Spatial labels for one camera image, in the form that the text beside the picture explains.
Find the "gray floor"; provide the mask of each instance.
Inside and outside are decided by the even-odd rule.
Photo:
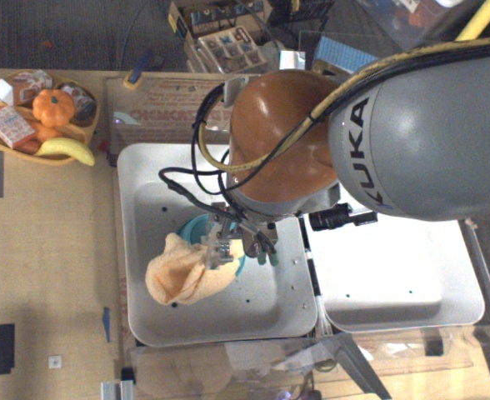
[[[0,0],[0,68],[126,70],[146,49],[158,58],[153,71],[185,71],[182,42],[167,23],[169,0]],[[298,46],[299,29],[275,33],[288,47]],[[327,31],[380,38],[383,49],[395,49],[382,30],[353,0],[338,0]],[[490,26],[484,32],[490,36]],[[490,215],[479,218],[478,235],[490,271]],[[490,309],[483,320],[490,327]],[[490,364],[490,331],[481,329]]]

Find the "wooden table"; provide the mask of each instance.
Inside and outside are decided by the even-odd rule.
[[[0,78],[12,71],[0,69]],[[3,158],[0,323],[15,323],[16,328],[15,368],[0,376],[0,398],[6,399],[98,398],[100,383],[118,377],[125,358],[117,174],[98,150],[109,131],[104,84],[124,73],[57,73],[85,85],[103,103],[91,143],[97,162],[94,167],[77,162],[49,167]],[[111,318],[110,342],[103,326],[105,308]],[[490,375],[482,350],[472,337],[461,342],[471,367],[405,375],[397,370],[381,377],[384,385],[393,398],[489,400]],[[48,368],[53,355],[62,356],[62,368]],[[348,380],[324,383],[320,389],[323,398],[358,393]],[[136,398],[153,397],[139,392]]]

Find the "yellow banana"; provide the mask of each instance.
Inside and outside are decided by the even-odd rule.
[[[70,137],[54,137],[45,141],[42,146],[36,151],[34,156],[50,156],[53,154],[67,155],[76,158],[80,163],[93,166],[95,157],[92,150],[86,147],[80,141]]]

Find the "wicker basket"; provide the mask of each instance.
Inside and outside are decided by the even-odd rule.
[[[17,74],[21,73],[22,71],[17,71],[12,73],[10,76],[6,77],[6,79],[9,79],[11,77],[15,77]],[[66,138],[73,138],[77,139],[81,143],[84,143],[85,145],[88,145],[92,139],[93,132],[95,130],[95,127],[97,126],[99,115],[101,112],[101,104],[97,97],[89,91],[86,87],[84,87],[82,84],[79,84],[78,82],[75,82],[74,80],[71,80],[70,78],[58,76],[55,74],[49,73],[49,75],[52,77],[53,81],[53,88],[59,89],[63,84],[65,83],[76,83],[89,97],[91,97],[93,100],[95,100],[95,103],[97,104],[95,107],[95,114],[89,120],[86,125],[84,126],[77,126],[73,123],[69,123],[67,126],[64,127],[59,127],[57,130],[63,134],[64,137]],[[0,107],[4,107],[6,104],[4,102],[0,102]],[[26,118],[28,121],[36,120],[36,118],[33,116],[32,112],[32,103],[22,106],[22,107],[16,107],[18,112]],[[35,163],[41,163],[41,164],[47,164],[50,166],[60,166],[63,164],[68,164],[71,162],[74,162],[75,159],[73,157],[69,156],[42,156],[42,157],[36,157],[32,156],[29,154],[25,154],[24,152],[19,152],[17,150],[11,149],[8,145],[4,143],[4,141],[0,138],[0,150],[3,150],[4,152],[11,154],[15,157],[23,158],[25,160],[28,160],[29,162],[35,162]]]

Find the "yellow cable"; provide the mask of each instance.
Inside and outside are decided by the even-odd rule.
[[[470,40],[466,42],[445,42],[445,43],[439,43],[435,44],[429,47],[420,47],[417,49],[410,50],[408,52],[404,53],[399,53],[396,55],[392,55],[390,57],[385,57],[384,59],[380,59],[365,68],[363,68],[361,71],[357,72],[356,74],[352,75],[346,82],[342,83],[338,88],[333,90],[323,101],[321,101],[310,113],[311,117],[307,117],[304,123],[301,125],[301,127],[295,131],[290,137],[287,138],[285,143],[280,147],[278,152],[273,156],[274,158],[279,157],[281,154],[285,153],[294,143],[296,143],[303,135],[304,133],[308,130],[310,125],[312,124],[312,120],[315,120],[323,112],[340,96],[342,96],[345,92],[347,92],[350,88],[352,88],[356,83],[360,82],[364,78],[367,78],[371,76],[372,74],[378,72],[379,70],[388,67],[390,65],[393,65],[395,63],[399,63],[401,61],[406,61],[411,58],[416,58],[422,55],[427,55],[431,53],[440,53],[440,52],[446,52],[446,51],[451,51],[451,50],[458,50],[458,49],[464,49],[464,48],[472,48],[476,46],[482,46],[482,45],[487,45],[490,44],[490,38],[481,38],[477,40]],[[251,162],[247,162],[244,164],[238,164],[238,165],[228,165],[219,162],[215,158],[212,157],[210,152],[208,151],[208,148],[206,146],[206,143],[204,141],[204,130],[206,126],[204,124],[201,125],[199,129],[199,148],[201,149],[202,155],[212,164],[215,168],[223,170],[225,172],[232,172],[232,173],[239,173],[239,172],[244,172],[247,170],[251,170],[259,166],[262,161],[268,156],[268,154],[257,158],[256,160],[253,160]]]
[[[471,21],[467,23],[465,28],[460,32],[456,41],[473,40],[478,38],[482,31],[490,23],[490,0],[486,0],[483,5],[477,10]]]

